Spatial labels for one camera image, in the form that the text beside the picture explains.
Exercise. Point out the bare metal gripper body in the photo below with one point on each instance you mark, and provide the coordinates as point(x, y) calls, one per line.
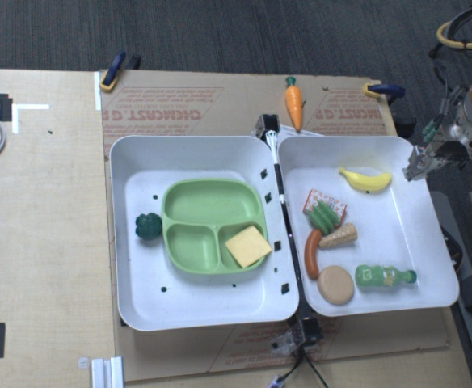
point(462, 144)

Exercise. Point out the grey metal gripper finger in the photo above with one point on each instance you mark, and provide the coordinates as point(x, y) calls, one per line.
point(422, 153)
point(412, 172)

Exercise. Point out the yellow banana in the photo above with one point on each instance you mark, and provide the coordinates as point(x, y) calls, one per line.
point(369, 181)

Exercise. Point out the white plastic tray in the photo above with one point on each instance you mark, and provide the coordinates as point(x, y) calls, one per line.
point(397, 224)
point(203, 297)

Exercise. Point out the tan waffle cone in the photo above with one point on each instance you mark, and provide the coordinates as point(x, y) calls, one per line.
point(341, 236)

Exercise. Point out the green bean bunch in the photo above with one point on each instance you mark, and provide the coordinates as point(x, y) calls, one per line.
point(324, 217)

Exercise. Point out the red and white carton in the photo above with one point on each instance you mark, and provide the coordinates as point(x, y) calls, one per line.
point(314, 199)

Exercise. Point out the green plastic bottle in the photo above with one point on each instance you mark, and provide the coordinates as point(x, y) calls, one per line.
point(377, 276)

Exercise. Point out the white paper sheet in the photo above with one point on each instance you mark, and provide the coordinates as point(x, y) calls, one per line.
point(300, 130)

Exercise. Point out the orange sausage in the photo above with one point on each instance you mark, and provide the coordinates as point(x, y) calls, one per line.
point(311, 255)

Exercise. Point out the thin black and white rod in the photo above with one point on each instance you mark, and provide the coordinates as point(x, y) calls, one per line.
point(278, 176)

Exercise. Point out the orange carrot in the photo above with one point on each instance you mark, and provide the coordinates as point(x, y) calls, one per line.
point(294, 103)

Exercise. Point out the tan round biscuit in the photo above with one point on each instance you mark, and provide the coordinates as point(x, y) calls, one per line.
point(335, 285)

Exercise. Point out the yellow cheese slice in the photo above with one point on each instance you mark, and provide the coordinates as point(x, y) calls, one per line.
point(248, 246)

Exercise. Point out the green divided plate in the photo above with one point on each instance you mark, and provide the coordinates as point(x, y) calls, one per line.
point(203, 204)

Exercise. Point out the brown cardboard board red print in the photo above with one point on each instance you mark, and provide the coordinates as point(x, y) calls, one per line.
point(203, 103)

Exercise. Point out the dark green broccoli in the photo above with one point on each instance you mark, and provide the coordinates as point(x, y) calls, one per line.
point(148, 226)

